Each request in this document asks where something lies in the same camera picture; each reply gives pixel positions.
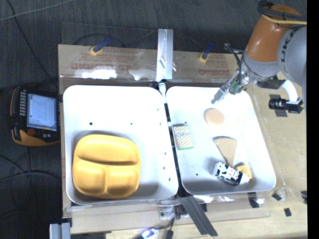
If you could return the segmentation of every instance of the robotic arm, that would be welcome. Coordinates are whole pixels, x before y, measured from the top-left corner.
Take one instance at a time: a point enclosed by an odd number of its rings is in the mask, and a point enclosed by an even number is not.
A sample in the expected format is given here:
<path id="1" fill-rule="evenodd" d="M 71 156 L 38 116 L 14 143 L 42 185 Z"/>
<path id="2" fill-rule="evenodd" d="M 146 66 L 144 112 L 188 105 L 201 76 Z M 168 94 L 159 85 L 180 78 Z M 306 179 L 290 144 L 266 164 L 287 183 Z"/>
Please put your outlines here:
<path id="1" fill-rule="evenodd" d="M 269 108 L 300 113 L 306 110 L 307 80 L 307 19 L 295 9 L 282 4 L 271 4 L 265 0 L 259 3 L 262 13 L 241 60 L 229 44 L 225 48 L 237 59 L 238 70 L 218 90 L 212 103 L 220 101 L 228 93 L 233 95 L 247 89 L 251 84 L 262 88 L 284 88 L 289 100 L 269 101 Z M 282 71 L 287 80 L 277 79 Z M 298 98 L 290 82 L 302 87 L 303 100 Z"/>

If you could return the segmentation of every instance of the dark gray cloth background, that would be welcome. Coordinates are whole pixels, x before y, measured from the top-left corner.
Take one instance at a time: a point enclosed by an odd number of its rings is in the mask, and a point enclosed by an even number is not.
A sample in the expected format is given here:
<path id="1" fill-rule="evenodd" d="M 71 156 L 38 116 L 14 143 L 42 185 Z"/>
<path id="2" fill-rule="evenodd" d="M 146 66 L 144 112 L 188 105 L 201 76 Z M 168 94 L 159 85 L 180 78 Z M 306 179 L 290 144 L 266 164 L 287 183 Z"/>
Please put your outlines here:
<path id="1" fill-rule="evenodd" d="M 18 14 L 67 0 L 9 1 Z M 212 52 L 227 53 L 223 49 L 226 42 L 244 49 L 260 17 L 259 1 L 79 0 L 16 19 L 43 68 L 54 78 L 58 76 L 58 44 L 94 44 L 103 34 L 108 34 L 98 32 L 98 26 L 117 29 L 112 34 L 117 40 L 114 45 L 118 47 L 156 48 L 156 35 L 150 34 L 148 39 L 139 42 L 138 35 L 122 29 L 126 27 L 155 31 L 173 29 L 174 48 L 179 50 L 201 52 L 209 41 L 214 43 Z M 287 4 L 307 16 L 307 0 L 268 1 Z M 20 173 L 10 161 L 24 172 L 44 172 L 60 180 L 61 146 L 26 148 L 15 144 L 11 138 L 9 105 L 13 87 L 48 78 L 14 19 L 1 20 L 11 15 L 7 2 L 0 0 L 0 238 L 44 239 L 49 238 L 49 223 L 60 221 L 60 185 L 52 177 L 39 174 L 9 179 L 10 175 Z M 44 88 L 55 90 L 50 83 Z"/>

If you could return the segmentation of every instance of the blue clamp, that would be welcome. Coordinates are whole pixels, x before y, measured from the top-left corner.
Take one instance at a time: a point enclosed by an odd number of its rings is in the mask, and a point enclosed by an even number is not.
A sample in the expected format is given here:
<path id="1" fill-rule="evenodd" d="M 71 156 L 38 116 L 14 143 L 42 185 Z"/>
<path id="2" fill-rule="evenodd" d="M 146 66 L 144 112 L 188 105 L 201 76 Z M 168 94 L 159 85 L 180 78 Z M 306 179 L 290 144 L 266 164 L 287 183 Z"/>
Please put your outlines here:
<path id="1" fill-rule="evenodd" d="M 112 38 L 110 37 L 106 37 L 104 38 L 101 42 L 99 42 L 97 45 L 93 46 L 90 51 L 91 54 L 96 56 L 97 54 L 101 53 L 103 50 L 103 47 L 107 46 L 108 44 L 110 44 L 113 41 Z"/>
<path id="2" fill-rule="evenodd" d="M 205 51 L 203 51 L 200 55 L 199 60 L 201 62 L 206 62 L 208 58 L 208 54 L 210 53 L 211 49 L 213 48 L 213 42 L 210 42 L 209 45 L 206 47 Z"/>

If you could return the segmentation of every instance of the black device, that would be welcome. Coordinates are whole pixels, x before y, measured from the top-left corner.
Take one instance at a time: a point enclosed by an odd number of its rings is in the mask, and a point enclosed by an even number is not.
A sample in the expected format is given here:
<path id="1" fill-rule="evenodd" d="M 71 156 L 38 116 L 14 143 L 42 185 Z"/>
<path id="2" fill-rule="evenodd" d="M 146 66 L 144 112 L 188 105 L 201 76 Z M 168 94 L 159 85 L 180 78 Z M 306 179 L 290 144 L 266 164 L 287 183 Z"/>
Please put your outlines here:
<path id="1" fill-rule="evenodd" d="M 61 140 L 58 93 L 21 85 L 12 95 L 10 118 L 14 142 L 24 146 L 46 146 Z"/>

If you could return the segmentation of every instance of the yellow divided container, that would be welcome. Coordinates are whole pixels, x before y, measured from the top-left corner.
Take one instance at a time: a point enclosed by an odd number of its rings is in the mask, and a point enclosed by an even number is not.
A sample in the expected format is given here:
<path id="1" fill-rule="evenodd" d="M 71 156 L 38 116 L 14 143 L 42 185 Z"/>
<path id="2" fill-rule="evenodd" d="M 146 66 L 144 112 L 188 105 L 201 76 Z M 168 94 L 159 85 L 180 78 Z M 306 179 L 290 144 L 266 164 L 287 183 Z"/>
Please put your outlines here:
<path id="1" fill-rule="evenodd" d="M 138 147 L 126 138 L 90 134 L 74 150 L 72 177 L 84 195 L 124 199 L 138 189 L 141 157 Z"/>

